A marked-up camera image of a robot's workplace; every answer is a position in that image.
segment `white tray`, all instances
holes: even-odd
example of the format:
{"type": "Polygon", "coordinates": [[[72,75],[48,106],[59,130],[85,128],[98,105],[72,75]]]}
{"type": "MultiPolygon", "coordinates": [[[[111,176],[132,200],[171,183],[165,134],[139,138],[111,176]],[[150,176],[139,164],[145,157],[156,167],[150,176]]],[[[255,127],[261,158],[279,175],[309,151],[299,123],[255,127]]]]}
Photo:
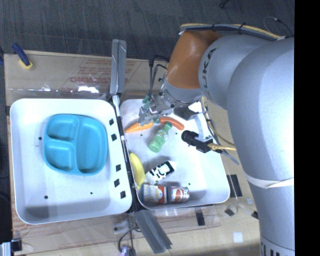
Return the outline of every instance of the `white tray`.
{"type": "Polygon", "coordinates": [[[121,214],[130,208],[132,194],[126,163],[116,115],[109,103],[98,99],[25,98],[11,106],[10,122],[16,211],[24,222],[94,218],[121,214]],[[85,115],[105,126],[108,152],[102,171],[91,176],[71,175],[45,164],[39,138],[55,114],[85,115]]]}
{"type": "MultiPolygon", "coordinates": [[[[124,129],[138,120],[139,108],[142,105],[142,99],[129,99],[121,104],[120,113],[124,129]]],[[[199,102],[192,107],[201,112],[199,102]]],[[[183,123],[185,130],[199,133],[194,119],[185,121],[174,114],[169,115],[169,117],[175,118],[183,123]]],[[[125,133],[128,150],[129,152],[135,153],[141,159],[145,171],[167,160],[177,162],[175,172],[158,184],[161,186],[188,187],[190,199],[185,203],[144,206],[150,210],[160,210],[197,207],[226,201],[230,196],[230,187],[221,155],[213,151],[202,153],[196,150],[194,146],[188,146],[188,144],[181,139],[183,131],[175,127],[169,130],[168,140],[163,145],[161,151],[154,153],[148,148],[148,144],[152,141],[157,130],[162,126],[161,124],[155,123],[150,129],[125,133]]],[[[202,128],[208,131],[206,122],[202,123],[202,128]]]]}

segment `blue clamp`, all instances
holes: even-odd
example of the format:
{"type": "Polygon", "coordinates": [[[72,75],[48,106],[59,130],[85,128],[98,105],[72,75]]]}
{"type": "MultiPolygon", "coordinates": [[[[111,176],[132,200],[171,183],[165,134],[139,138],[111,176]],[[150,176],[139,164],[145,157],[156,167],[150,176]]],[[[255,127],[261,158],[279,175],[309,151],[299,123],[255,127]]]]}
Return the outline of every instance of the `blue clamp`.
{"type": "Polygon", "coordinates": [[[21,48],[21,46],[19,44],[17,44],[16,42],[14,42],[12,44],[12,48],[13,48],[14,53],[18,54],[18,56],[20,57],[19,63],[27,70],[31,69],[33,64],[28,59],[25,51],[21,48]]]}

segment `black cable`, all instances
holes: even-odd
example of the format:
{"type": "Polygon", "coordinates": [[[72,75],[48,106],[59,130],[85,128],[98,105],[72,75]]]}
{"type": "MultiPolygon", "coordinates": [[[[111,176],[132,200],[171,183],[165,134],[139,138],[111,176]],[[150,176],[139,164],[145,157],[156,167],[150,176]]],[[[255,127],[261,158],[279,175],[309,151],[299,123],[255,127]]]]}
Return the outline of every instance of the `black cable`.
{"type": "Polygon", "coordinates": [[[0,191],[0,198],[4,199],[8,204],[11,204],[9,196],[1,191],[0,191]]]}
{"type": "Polygon", "coordinates": [[[150,87],[149,87],[149,92],[148,92],[148,99],[150,100],[151,96],[152,96],[152,90],[154,87],[154,82],[155,82],[155,78],[156,78],[156,73],[158,71],[158,67],[162,67],[167,69],[165,66],[161,65],[161,64],[157,64],[154,68],[155,72],[153,75],[153,67],[154,67],[154,63],[155,60],[159,60],[159,61],[165,61],[165,62],[169,62],[169,59],[167,57],[164,57],[162,55],[154,55],[151,59],[149,59],[149,67],[150,67],[150,87]]]}
{"type": "Polygon", "coordinates": [[[265,18],[263,19],[264,27],[265,27],[265,29],[266,29],[268,32],[271,33],[271,31],[267,28],[267,25],[266,25],[266,19],[268,19],[268,18],[274,20],[275,22],[278,22],[278,23],[284,25],[284,26],[286,27],[286,29],[290,32],[290,36],[291,36],[291,37],[294,37],[294,36],[295,36],[295,35],[293,34],[292,30],[287,26],[287,24],[285,24],[282,20],[280,20],[280,19],[278,19],[278,18],[276,18],[276,17],[271,17],[271,16],[265,17],[265,18]]]}
{"type": "Polygon", "coordinates": [[[130,229],[129,231],[127,231],[123,236],[121,236],[119,241],[118,241],[118,250],[119,250],[119,252],[122,253],[121,241],[128,233],[130,233],[130,240],[131,240],[131,249],[130,249],[130,251],[131,250],[135,251],[135,249],[134,249],[134,240],[133,240],[133,237],[132,237],[132,230],[136,230],[137,232],[141,232],[141,231],[138,231],[136,227],[134,227],[133,229],[130,229]]]}
{"type": "Polygon", "coordinates": [[[229,0],[223,0],[223,1],[221,1],[219,7],[220,7],[221,9],[223,9],[228,2],[229,2],[229,0]]]}
{"type": "Polygon", "coordinates": [[[123,239],[130,231],[132,231],[132,230],[130,229],[128,232],[124,233],[124,235],[121,236],[120,239],[119,239],[119,241],[118,241],[118,250],[119,250],[120,253],[122,253],[121,241],[122,241],[122,239],[123,239]]]}
{"type": "Polygon", "coordinates": [[[239,32],[239,34],[241,34],[241,28],[242,28],[244,25],[246,25],[246,23],[245,23],[245,22],[244,22],[244,23],[242,23],[242,24],[241,24],[241,26],[238,28],[238,32],[239,32]]]}

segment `black clip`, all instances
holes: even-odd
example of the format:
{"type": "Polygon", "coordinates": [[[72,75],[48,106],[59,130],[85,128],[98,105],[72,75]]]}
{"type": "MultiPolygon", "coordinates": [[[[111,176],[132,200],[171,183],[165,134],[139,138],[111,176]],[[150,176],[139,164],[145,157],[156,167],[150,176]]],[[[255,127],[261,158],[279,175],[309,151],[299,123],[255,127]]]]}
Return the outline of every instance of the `black clip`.
{"type": "Polygon", "coordinates": [[[241,26],[238,28],[238,33],[241,35],[241,28],[244,26],[244,25],[246,25],[246,23],[244,22],[244,23],[242,23],[241,24],[241,26]]]}

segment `metal can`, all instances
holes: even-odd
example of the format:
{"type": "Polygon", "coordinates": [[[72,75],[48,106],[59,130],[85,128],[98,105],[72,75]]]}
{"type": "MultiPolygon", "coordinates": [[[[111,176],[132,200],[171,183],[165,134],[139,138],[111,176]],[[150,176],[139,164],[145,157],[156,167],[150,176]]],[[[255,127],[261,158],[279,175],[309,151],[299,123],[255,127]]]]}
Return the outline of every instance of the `metal can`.
{"type": "Polygon", "coordinates": [[[142,201],[149,204],[164,205],[168,202],[166,186],[142,185],[142,201]]]}
{"type": "Polygon", "coordinates": [[[171,203],[185,203],[190,198],[189,189],[186,186],[168,187],[168,201],[171,203]]]}

